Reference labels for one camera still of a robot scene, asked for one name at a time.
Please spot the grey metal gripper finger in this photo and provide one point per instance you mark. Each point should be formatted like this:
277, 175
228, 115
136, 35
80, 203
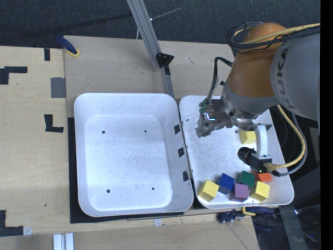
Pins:
201, 129
215, 128

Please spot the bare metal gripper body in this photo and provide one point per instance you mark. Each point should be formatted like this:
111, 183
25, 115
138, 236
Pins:
223, 116

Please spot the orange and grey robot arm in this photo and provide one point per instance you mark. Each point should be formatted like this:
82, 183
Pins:
255, 69

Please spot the white plastic tray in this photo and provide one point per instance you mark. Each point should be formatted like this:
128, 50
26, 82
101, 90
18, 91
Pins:
216, 155
130, 152

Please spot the yellow cube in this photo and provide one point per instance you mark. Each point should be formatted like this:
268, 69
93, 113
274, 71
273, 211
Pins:
247, 137
208, 190
260, 191

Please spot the blue cube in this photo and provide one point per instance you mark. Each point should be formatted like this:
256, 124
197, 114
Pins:
226, 182

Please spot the green cube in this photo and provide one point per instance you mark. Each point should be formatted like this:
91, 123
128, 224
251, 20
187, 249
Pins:
245, 178

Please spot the purple cube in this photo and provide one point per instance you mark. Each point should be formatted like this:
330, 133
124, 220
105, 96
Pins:
240, 191

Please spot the orange cube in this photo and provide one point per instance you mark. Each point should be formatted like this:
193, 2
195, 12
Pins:
264, 177

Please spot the pale wood board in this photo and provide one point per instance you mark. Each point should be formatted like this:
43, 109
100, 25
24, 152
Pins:
117, 66

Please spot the black cylinder on white bracket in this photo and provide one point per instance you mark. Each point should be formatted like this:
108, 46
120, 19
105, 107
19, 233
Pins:
261, 139

